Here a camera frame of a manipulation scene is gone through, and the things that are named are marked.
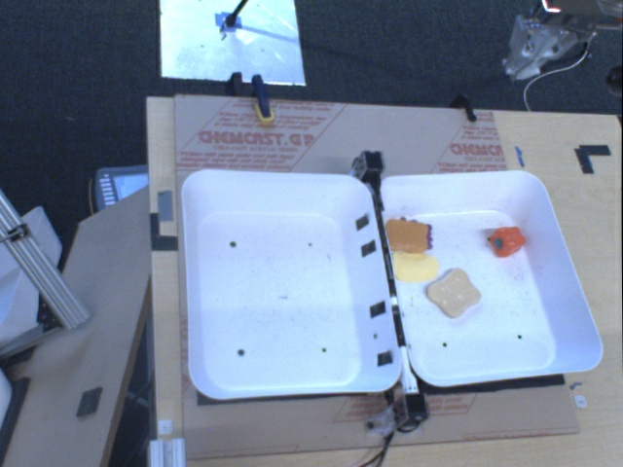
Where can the orange toast with purple jam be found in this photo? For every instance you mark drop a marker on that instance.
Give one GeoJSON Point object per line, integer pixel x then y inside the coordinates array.
{"type": "Point", "coordinates": [406, 235]}

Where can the thin black and white rod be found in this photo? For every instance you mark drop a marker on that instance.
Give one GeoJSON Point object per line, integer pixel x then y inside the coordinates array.
{"type": "Point", "coordinates": [392, 285]}

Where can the beige square biscuit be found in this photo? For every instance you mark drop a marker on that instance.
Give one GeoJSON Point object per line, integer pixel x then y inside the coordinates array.
{"type": "Point", "coordinates": [453, 293]}

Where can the white plastic tray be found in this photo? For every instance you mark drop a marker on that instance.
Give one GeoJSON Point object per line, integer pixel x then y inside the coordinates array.
{"type": "Point", "coordinates": [272, 285]}
{"type": "Point", "coordinates": [491, 319]}

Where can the yellow flat oval slice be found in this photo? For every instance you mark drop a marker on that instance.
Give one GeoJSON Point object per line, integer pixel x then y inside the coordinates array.
{"type": "Point", "coordinates": [414, 267]}

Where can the orange bell pepper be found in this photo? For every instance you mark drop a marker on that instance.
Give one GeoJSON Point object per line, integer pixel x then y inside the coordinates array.
{"type": "Point", "coordinates": [507, 242]}

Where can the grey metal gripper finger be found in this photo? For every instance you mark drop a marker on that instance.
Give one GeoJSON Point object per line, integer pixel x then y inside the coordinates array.
{"type": "Point", "coordinates": [564, 42]}
{"type": "Point", "coordinates": [523, 49]}

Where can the brown cardboard board red print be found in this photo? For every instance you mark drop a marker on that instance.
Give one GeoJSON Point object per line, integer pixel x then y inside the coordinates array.
{"type": "Point", "coordinates": [311, 129]}

